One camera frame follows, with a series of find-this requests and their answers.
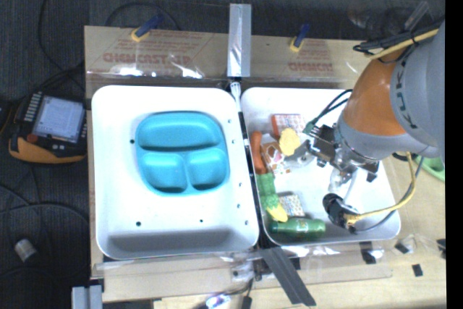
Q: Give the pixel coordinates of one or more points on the green bottle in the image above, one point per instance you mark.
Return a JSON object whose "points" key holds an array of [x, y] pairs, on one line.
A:
{"points": [[298, 228]]}

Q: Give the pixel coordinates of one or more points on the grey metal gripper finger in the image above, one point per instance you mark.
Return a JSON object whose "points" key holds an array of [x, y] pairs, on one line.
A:
{"points": [[303, 152]]}

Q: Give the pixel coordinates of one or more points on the blue divided plate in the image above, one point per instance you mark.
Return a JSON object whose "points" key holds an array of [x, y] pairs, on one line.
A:
{"points": [[181, 152]]}

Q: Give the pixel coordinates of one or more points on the orange sausage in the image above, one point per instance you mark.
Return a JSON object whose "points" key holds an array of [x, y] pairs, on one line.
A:
{"points": [[258, 155]]}

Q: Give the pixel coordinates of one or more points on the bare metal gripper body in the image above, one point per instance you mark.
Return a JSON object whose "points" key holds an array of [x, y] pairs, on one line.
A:
{"points": [[327, 146]]}

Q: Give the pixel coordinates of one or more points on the small patterned packet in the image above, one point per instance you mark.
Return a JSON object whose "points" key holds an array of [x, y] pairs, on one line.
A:
{"points": [[292, 205]]}

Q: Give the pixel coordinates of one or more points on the black cylinder on white bracket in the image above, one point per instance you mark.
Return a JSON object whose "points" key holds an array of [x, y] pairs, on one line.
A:
{"points": [[336, 208]]}

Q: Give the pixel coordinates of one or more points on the light green plastic object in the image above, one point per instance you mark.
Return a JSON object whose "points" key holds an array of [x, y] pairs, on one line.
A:
{"points": [[432, 168]]}

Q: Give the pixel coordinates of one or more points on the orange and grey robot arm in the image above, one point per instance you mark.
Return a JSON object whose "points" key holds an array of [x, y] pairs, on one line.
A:
{"points": [[376, 112]]}

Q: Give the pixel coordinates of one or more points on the green and yellow corn cob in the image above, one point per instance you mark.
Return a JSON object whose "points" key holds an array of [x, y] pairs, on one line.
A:
{"points": [[269, 195]]}

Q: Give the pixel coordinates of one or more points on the brown and white carton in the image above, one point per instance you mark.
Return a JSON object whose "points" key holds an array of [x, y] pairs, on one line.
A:
{"points": [[275, 157]]}

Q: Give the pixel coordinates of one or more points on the yellow biscuit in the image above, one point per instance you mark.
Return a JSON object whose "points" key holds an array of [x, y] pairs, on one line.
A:
{"points": [[288, 141]]}

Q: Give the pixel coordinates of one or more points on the brown cardboard board red print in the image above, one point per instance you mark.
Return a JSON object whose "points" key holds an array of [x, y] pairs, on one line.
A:
{"points": [[202, 50]]}

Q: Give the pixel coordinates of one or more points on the white plastic tray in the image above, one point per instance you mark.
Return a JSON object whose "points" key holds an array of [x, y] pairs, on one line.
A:
{"points": [[365, 217], [119, 220]]}

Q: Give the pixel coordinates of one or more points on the grey metal can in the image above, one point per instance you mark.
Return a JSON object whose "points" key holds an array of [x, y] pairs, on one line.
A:
{"points": [[25, 249]]}

